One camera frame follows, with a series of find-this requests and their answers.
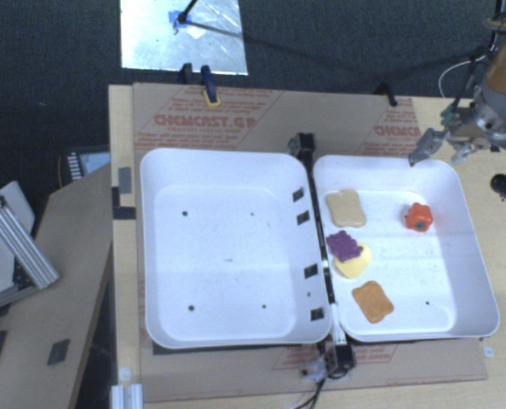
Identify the white plastic tray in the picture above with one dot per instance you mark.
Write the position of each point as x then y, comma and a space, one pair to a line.
406, 266
227, 249

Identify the tan bread slice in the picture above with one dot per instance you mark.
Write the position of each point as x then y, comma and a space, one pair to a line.
346, 208

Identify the orange-brown toast slice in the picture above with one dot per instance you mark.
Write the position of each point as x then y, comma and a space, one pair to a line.
373, 301

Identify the thin black and white rod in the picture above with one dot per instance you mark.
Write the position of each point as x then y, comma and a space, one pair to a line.
321, 237

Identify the purple grapes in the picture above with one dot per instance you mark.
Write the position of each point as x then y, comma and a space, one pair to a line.
342, 245

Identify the brown cardboard board red print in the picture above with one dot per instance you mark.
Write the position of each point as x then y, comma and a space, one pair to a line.
253, 113

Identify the orange bell pepper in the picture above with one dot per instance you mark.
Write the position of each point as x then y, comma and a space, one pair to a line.
419, 216

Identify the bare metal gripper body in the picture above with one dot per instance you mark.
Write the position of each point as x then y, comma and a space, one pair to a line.
487, 128

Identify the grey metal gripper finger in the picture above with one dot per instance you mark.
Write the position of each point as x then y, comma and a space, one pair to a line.
426, 146
463, 152

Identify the yellow heart-shaped toy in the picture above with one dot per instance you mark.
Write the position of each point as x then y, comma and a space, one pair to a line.
356, 266

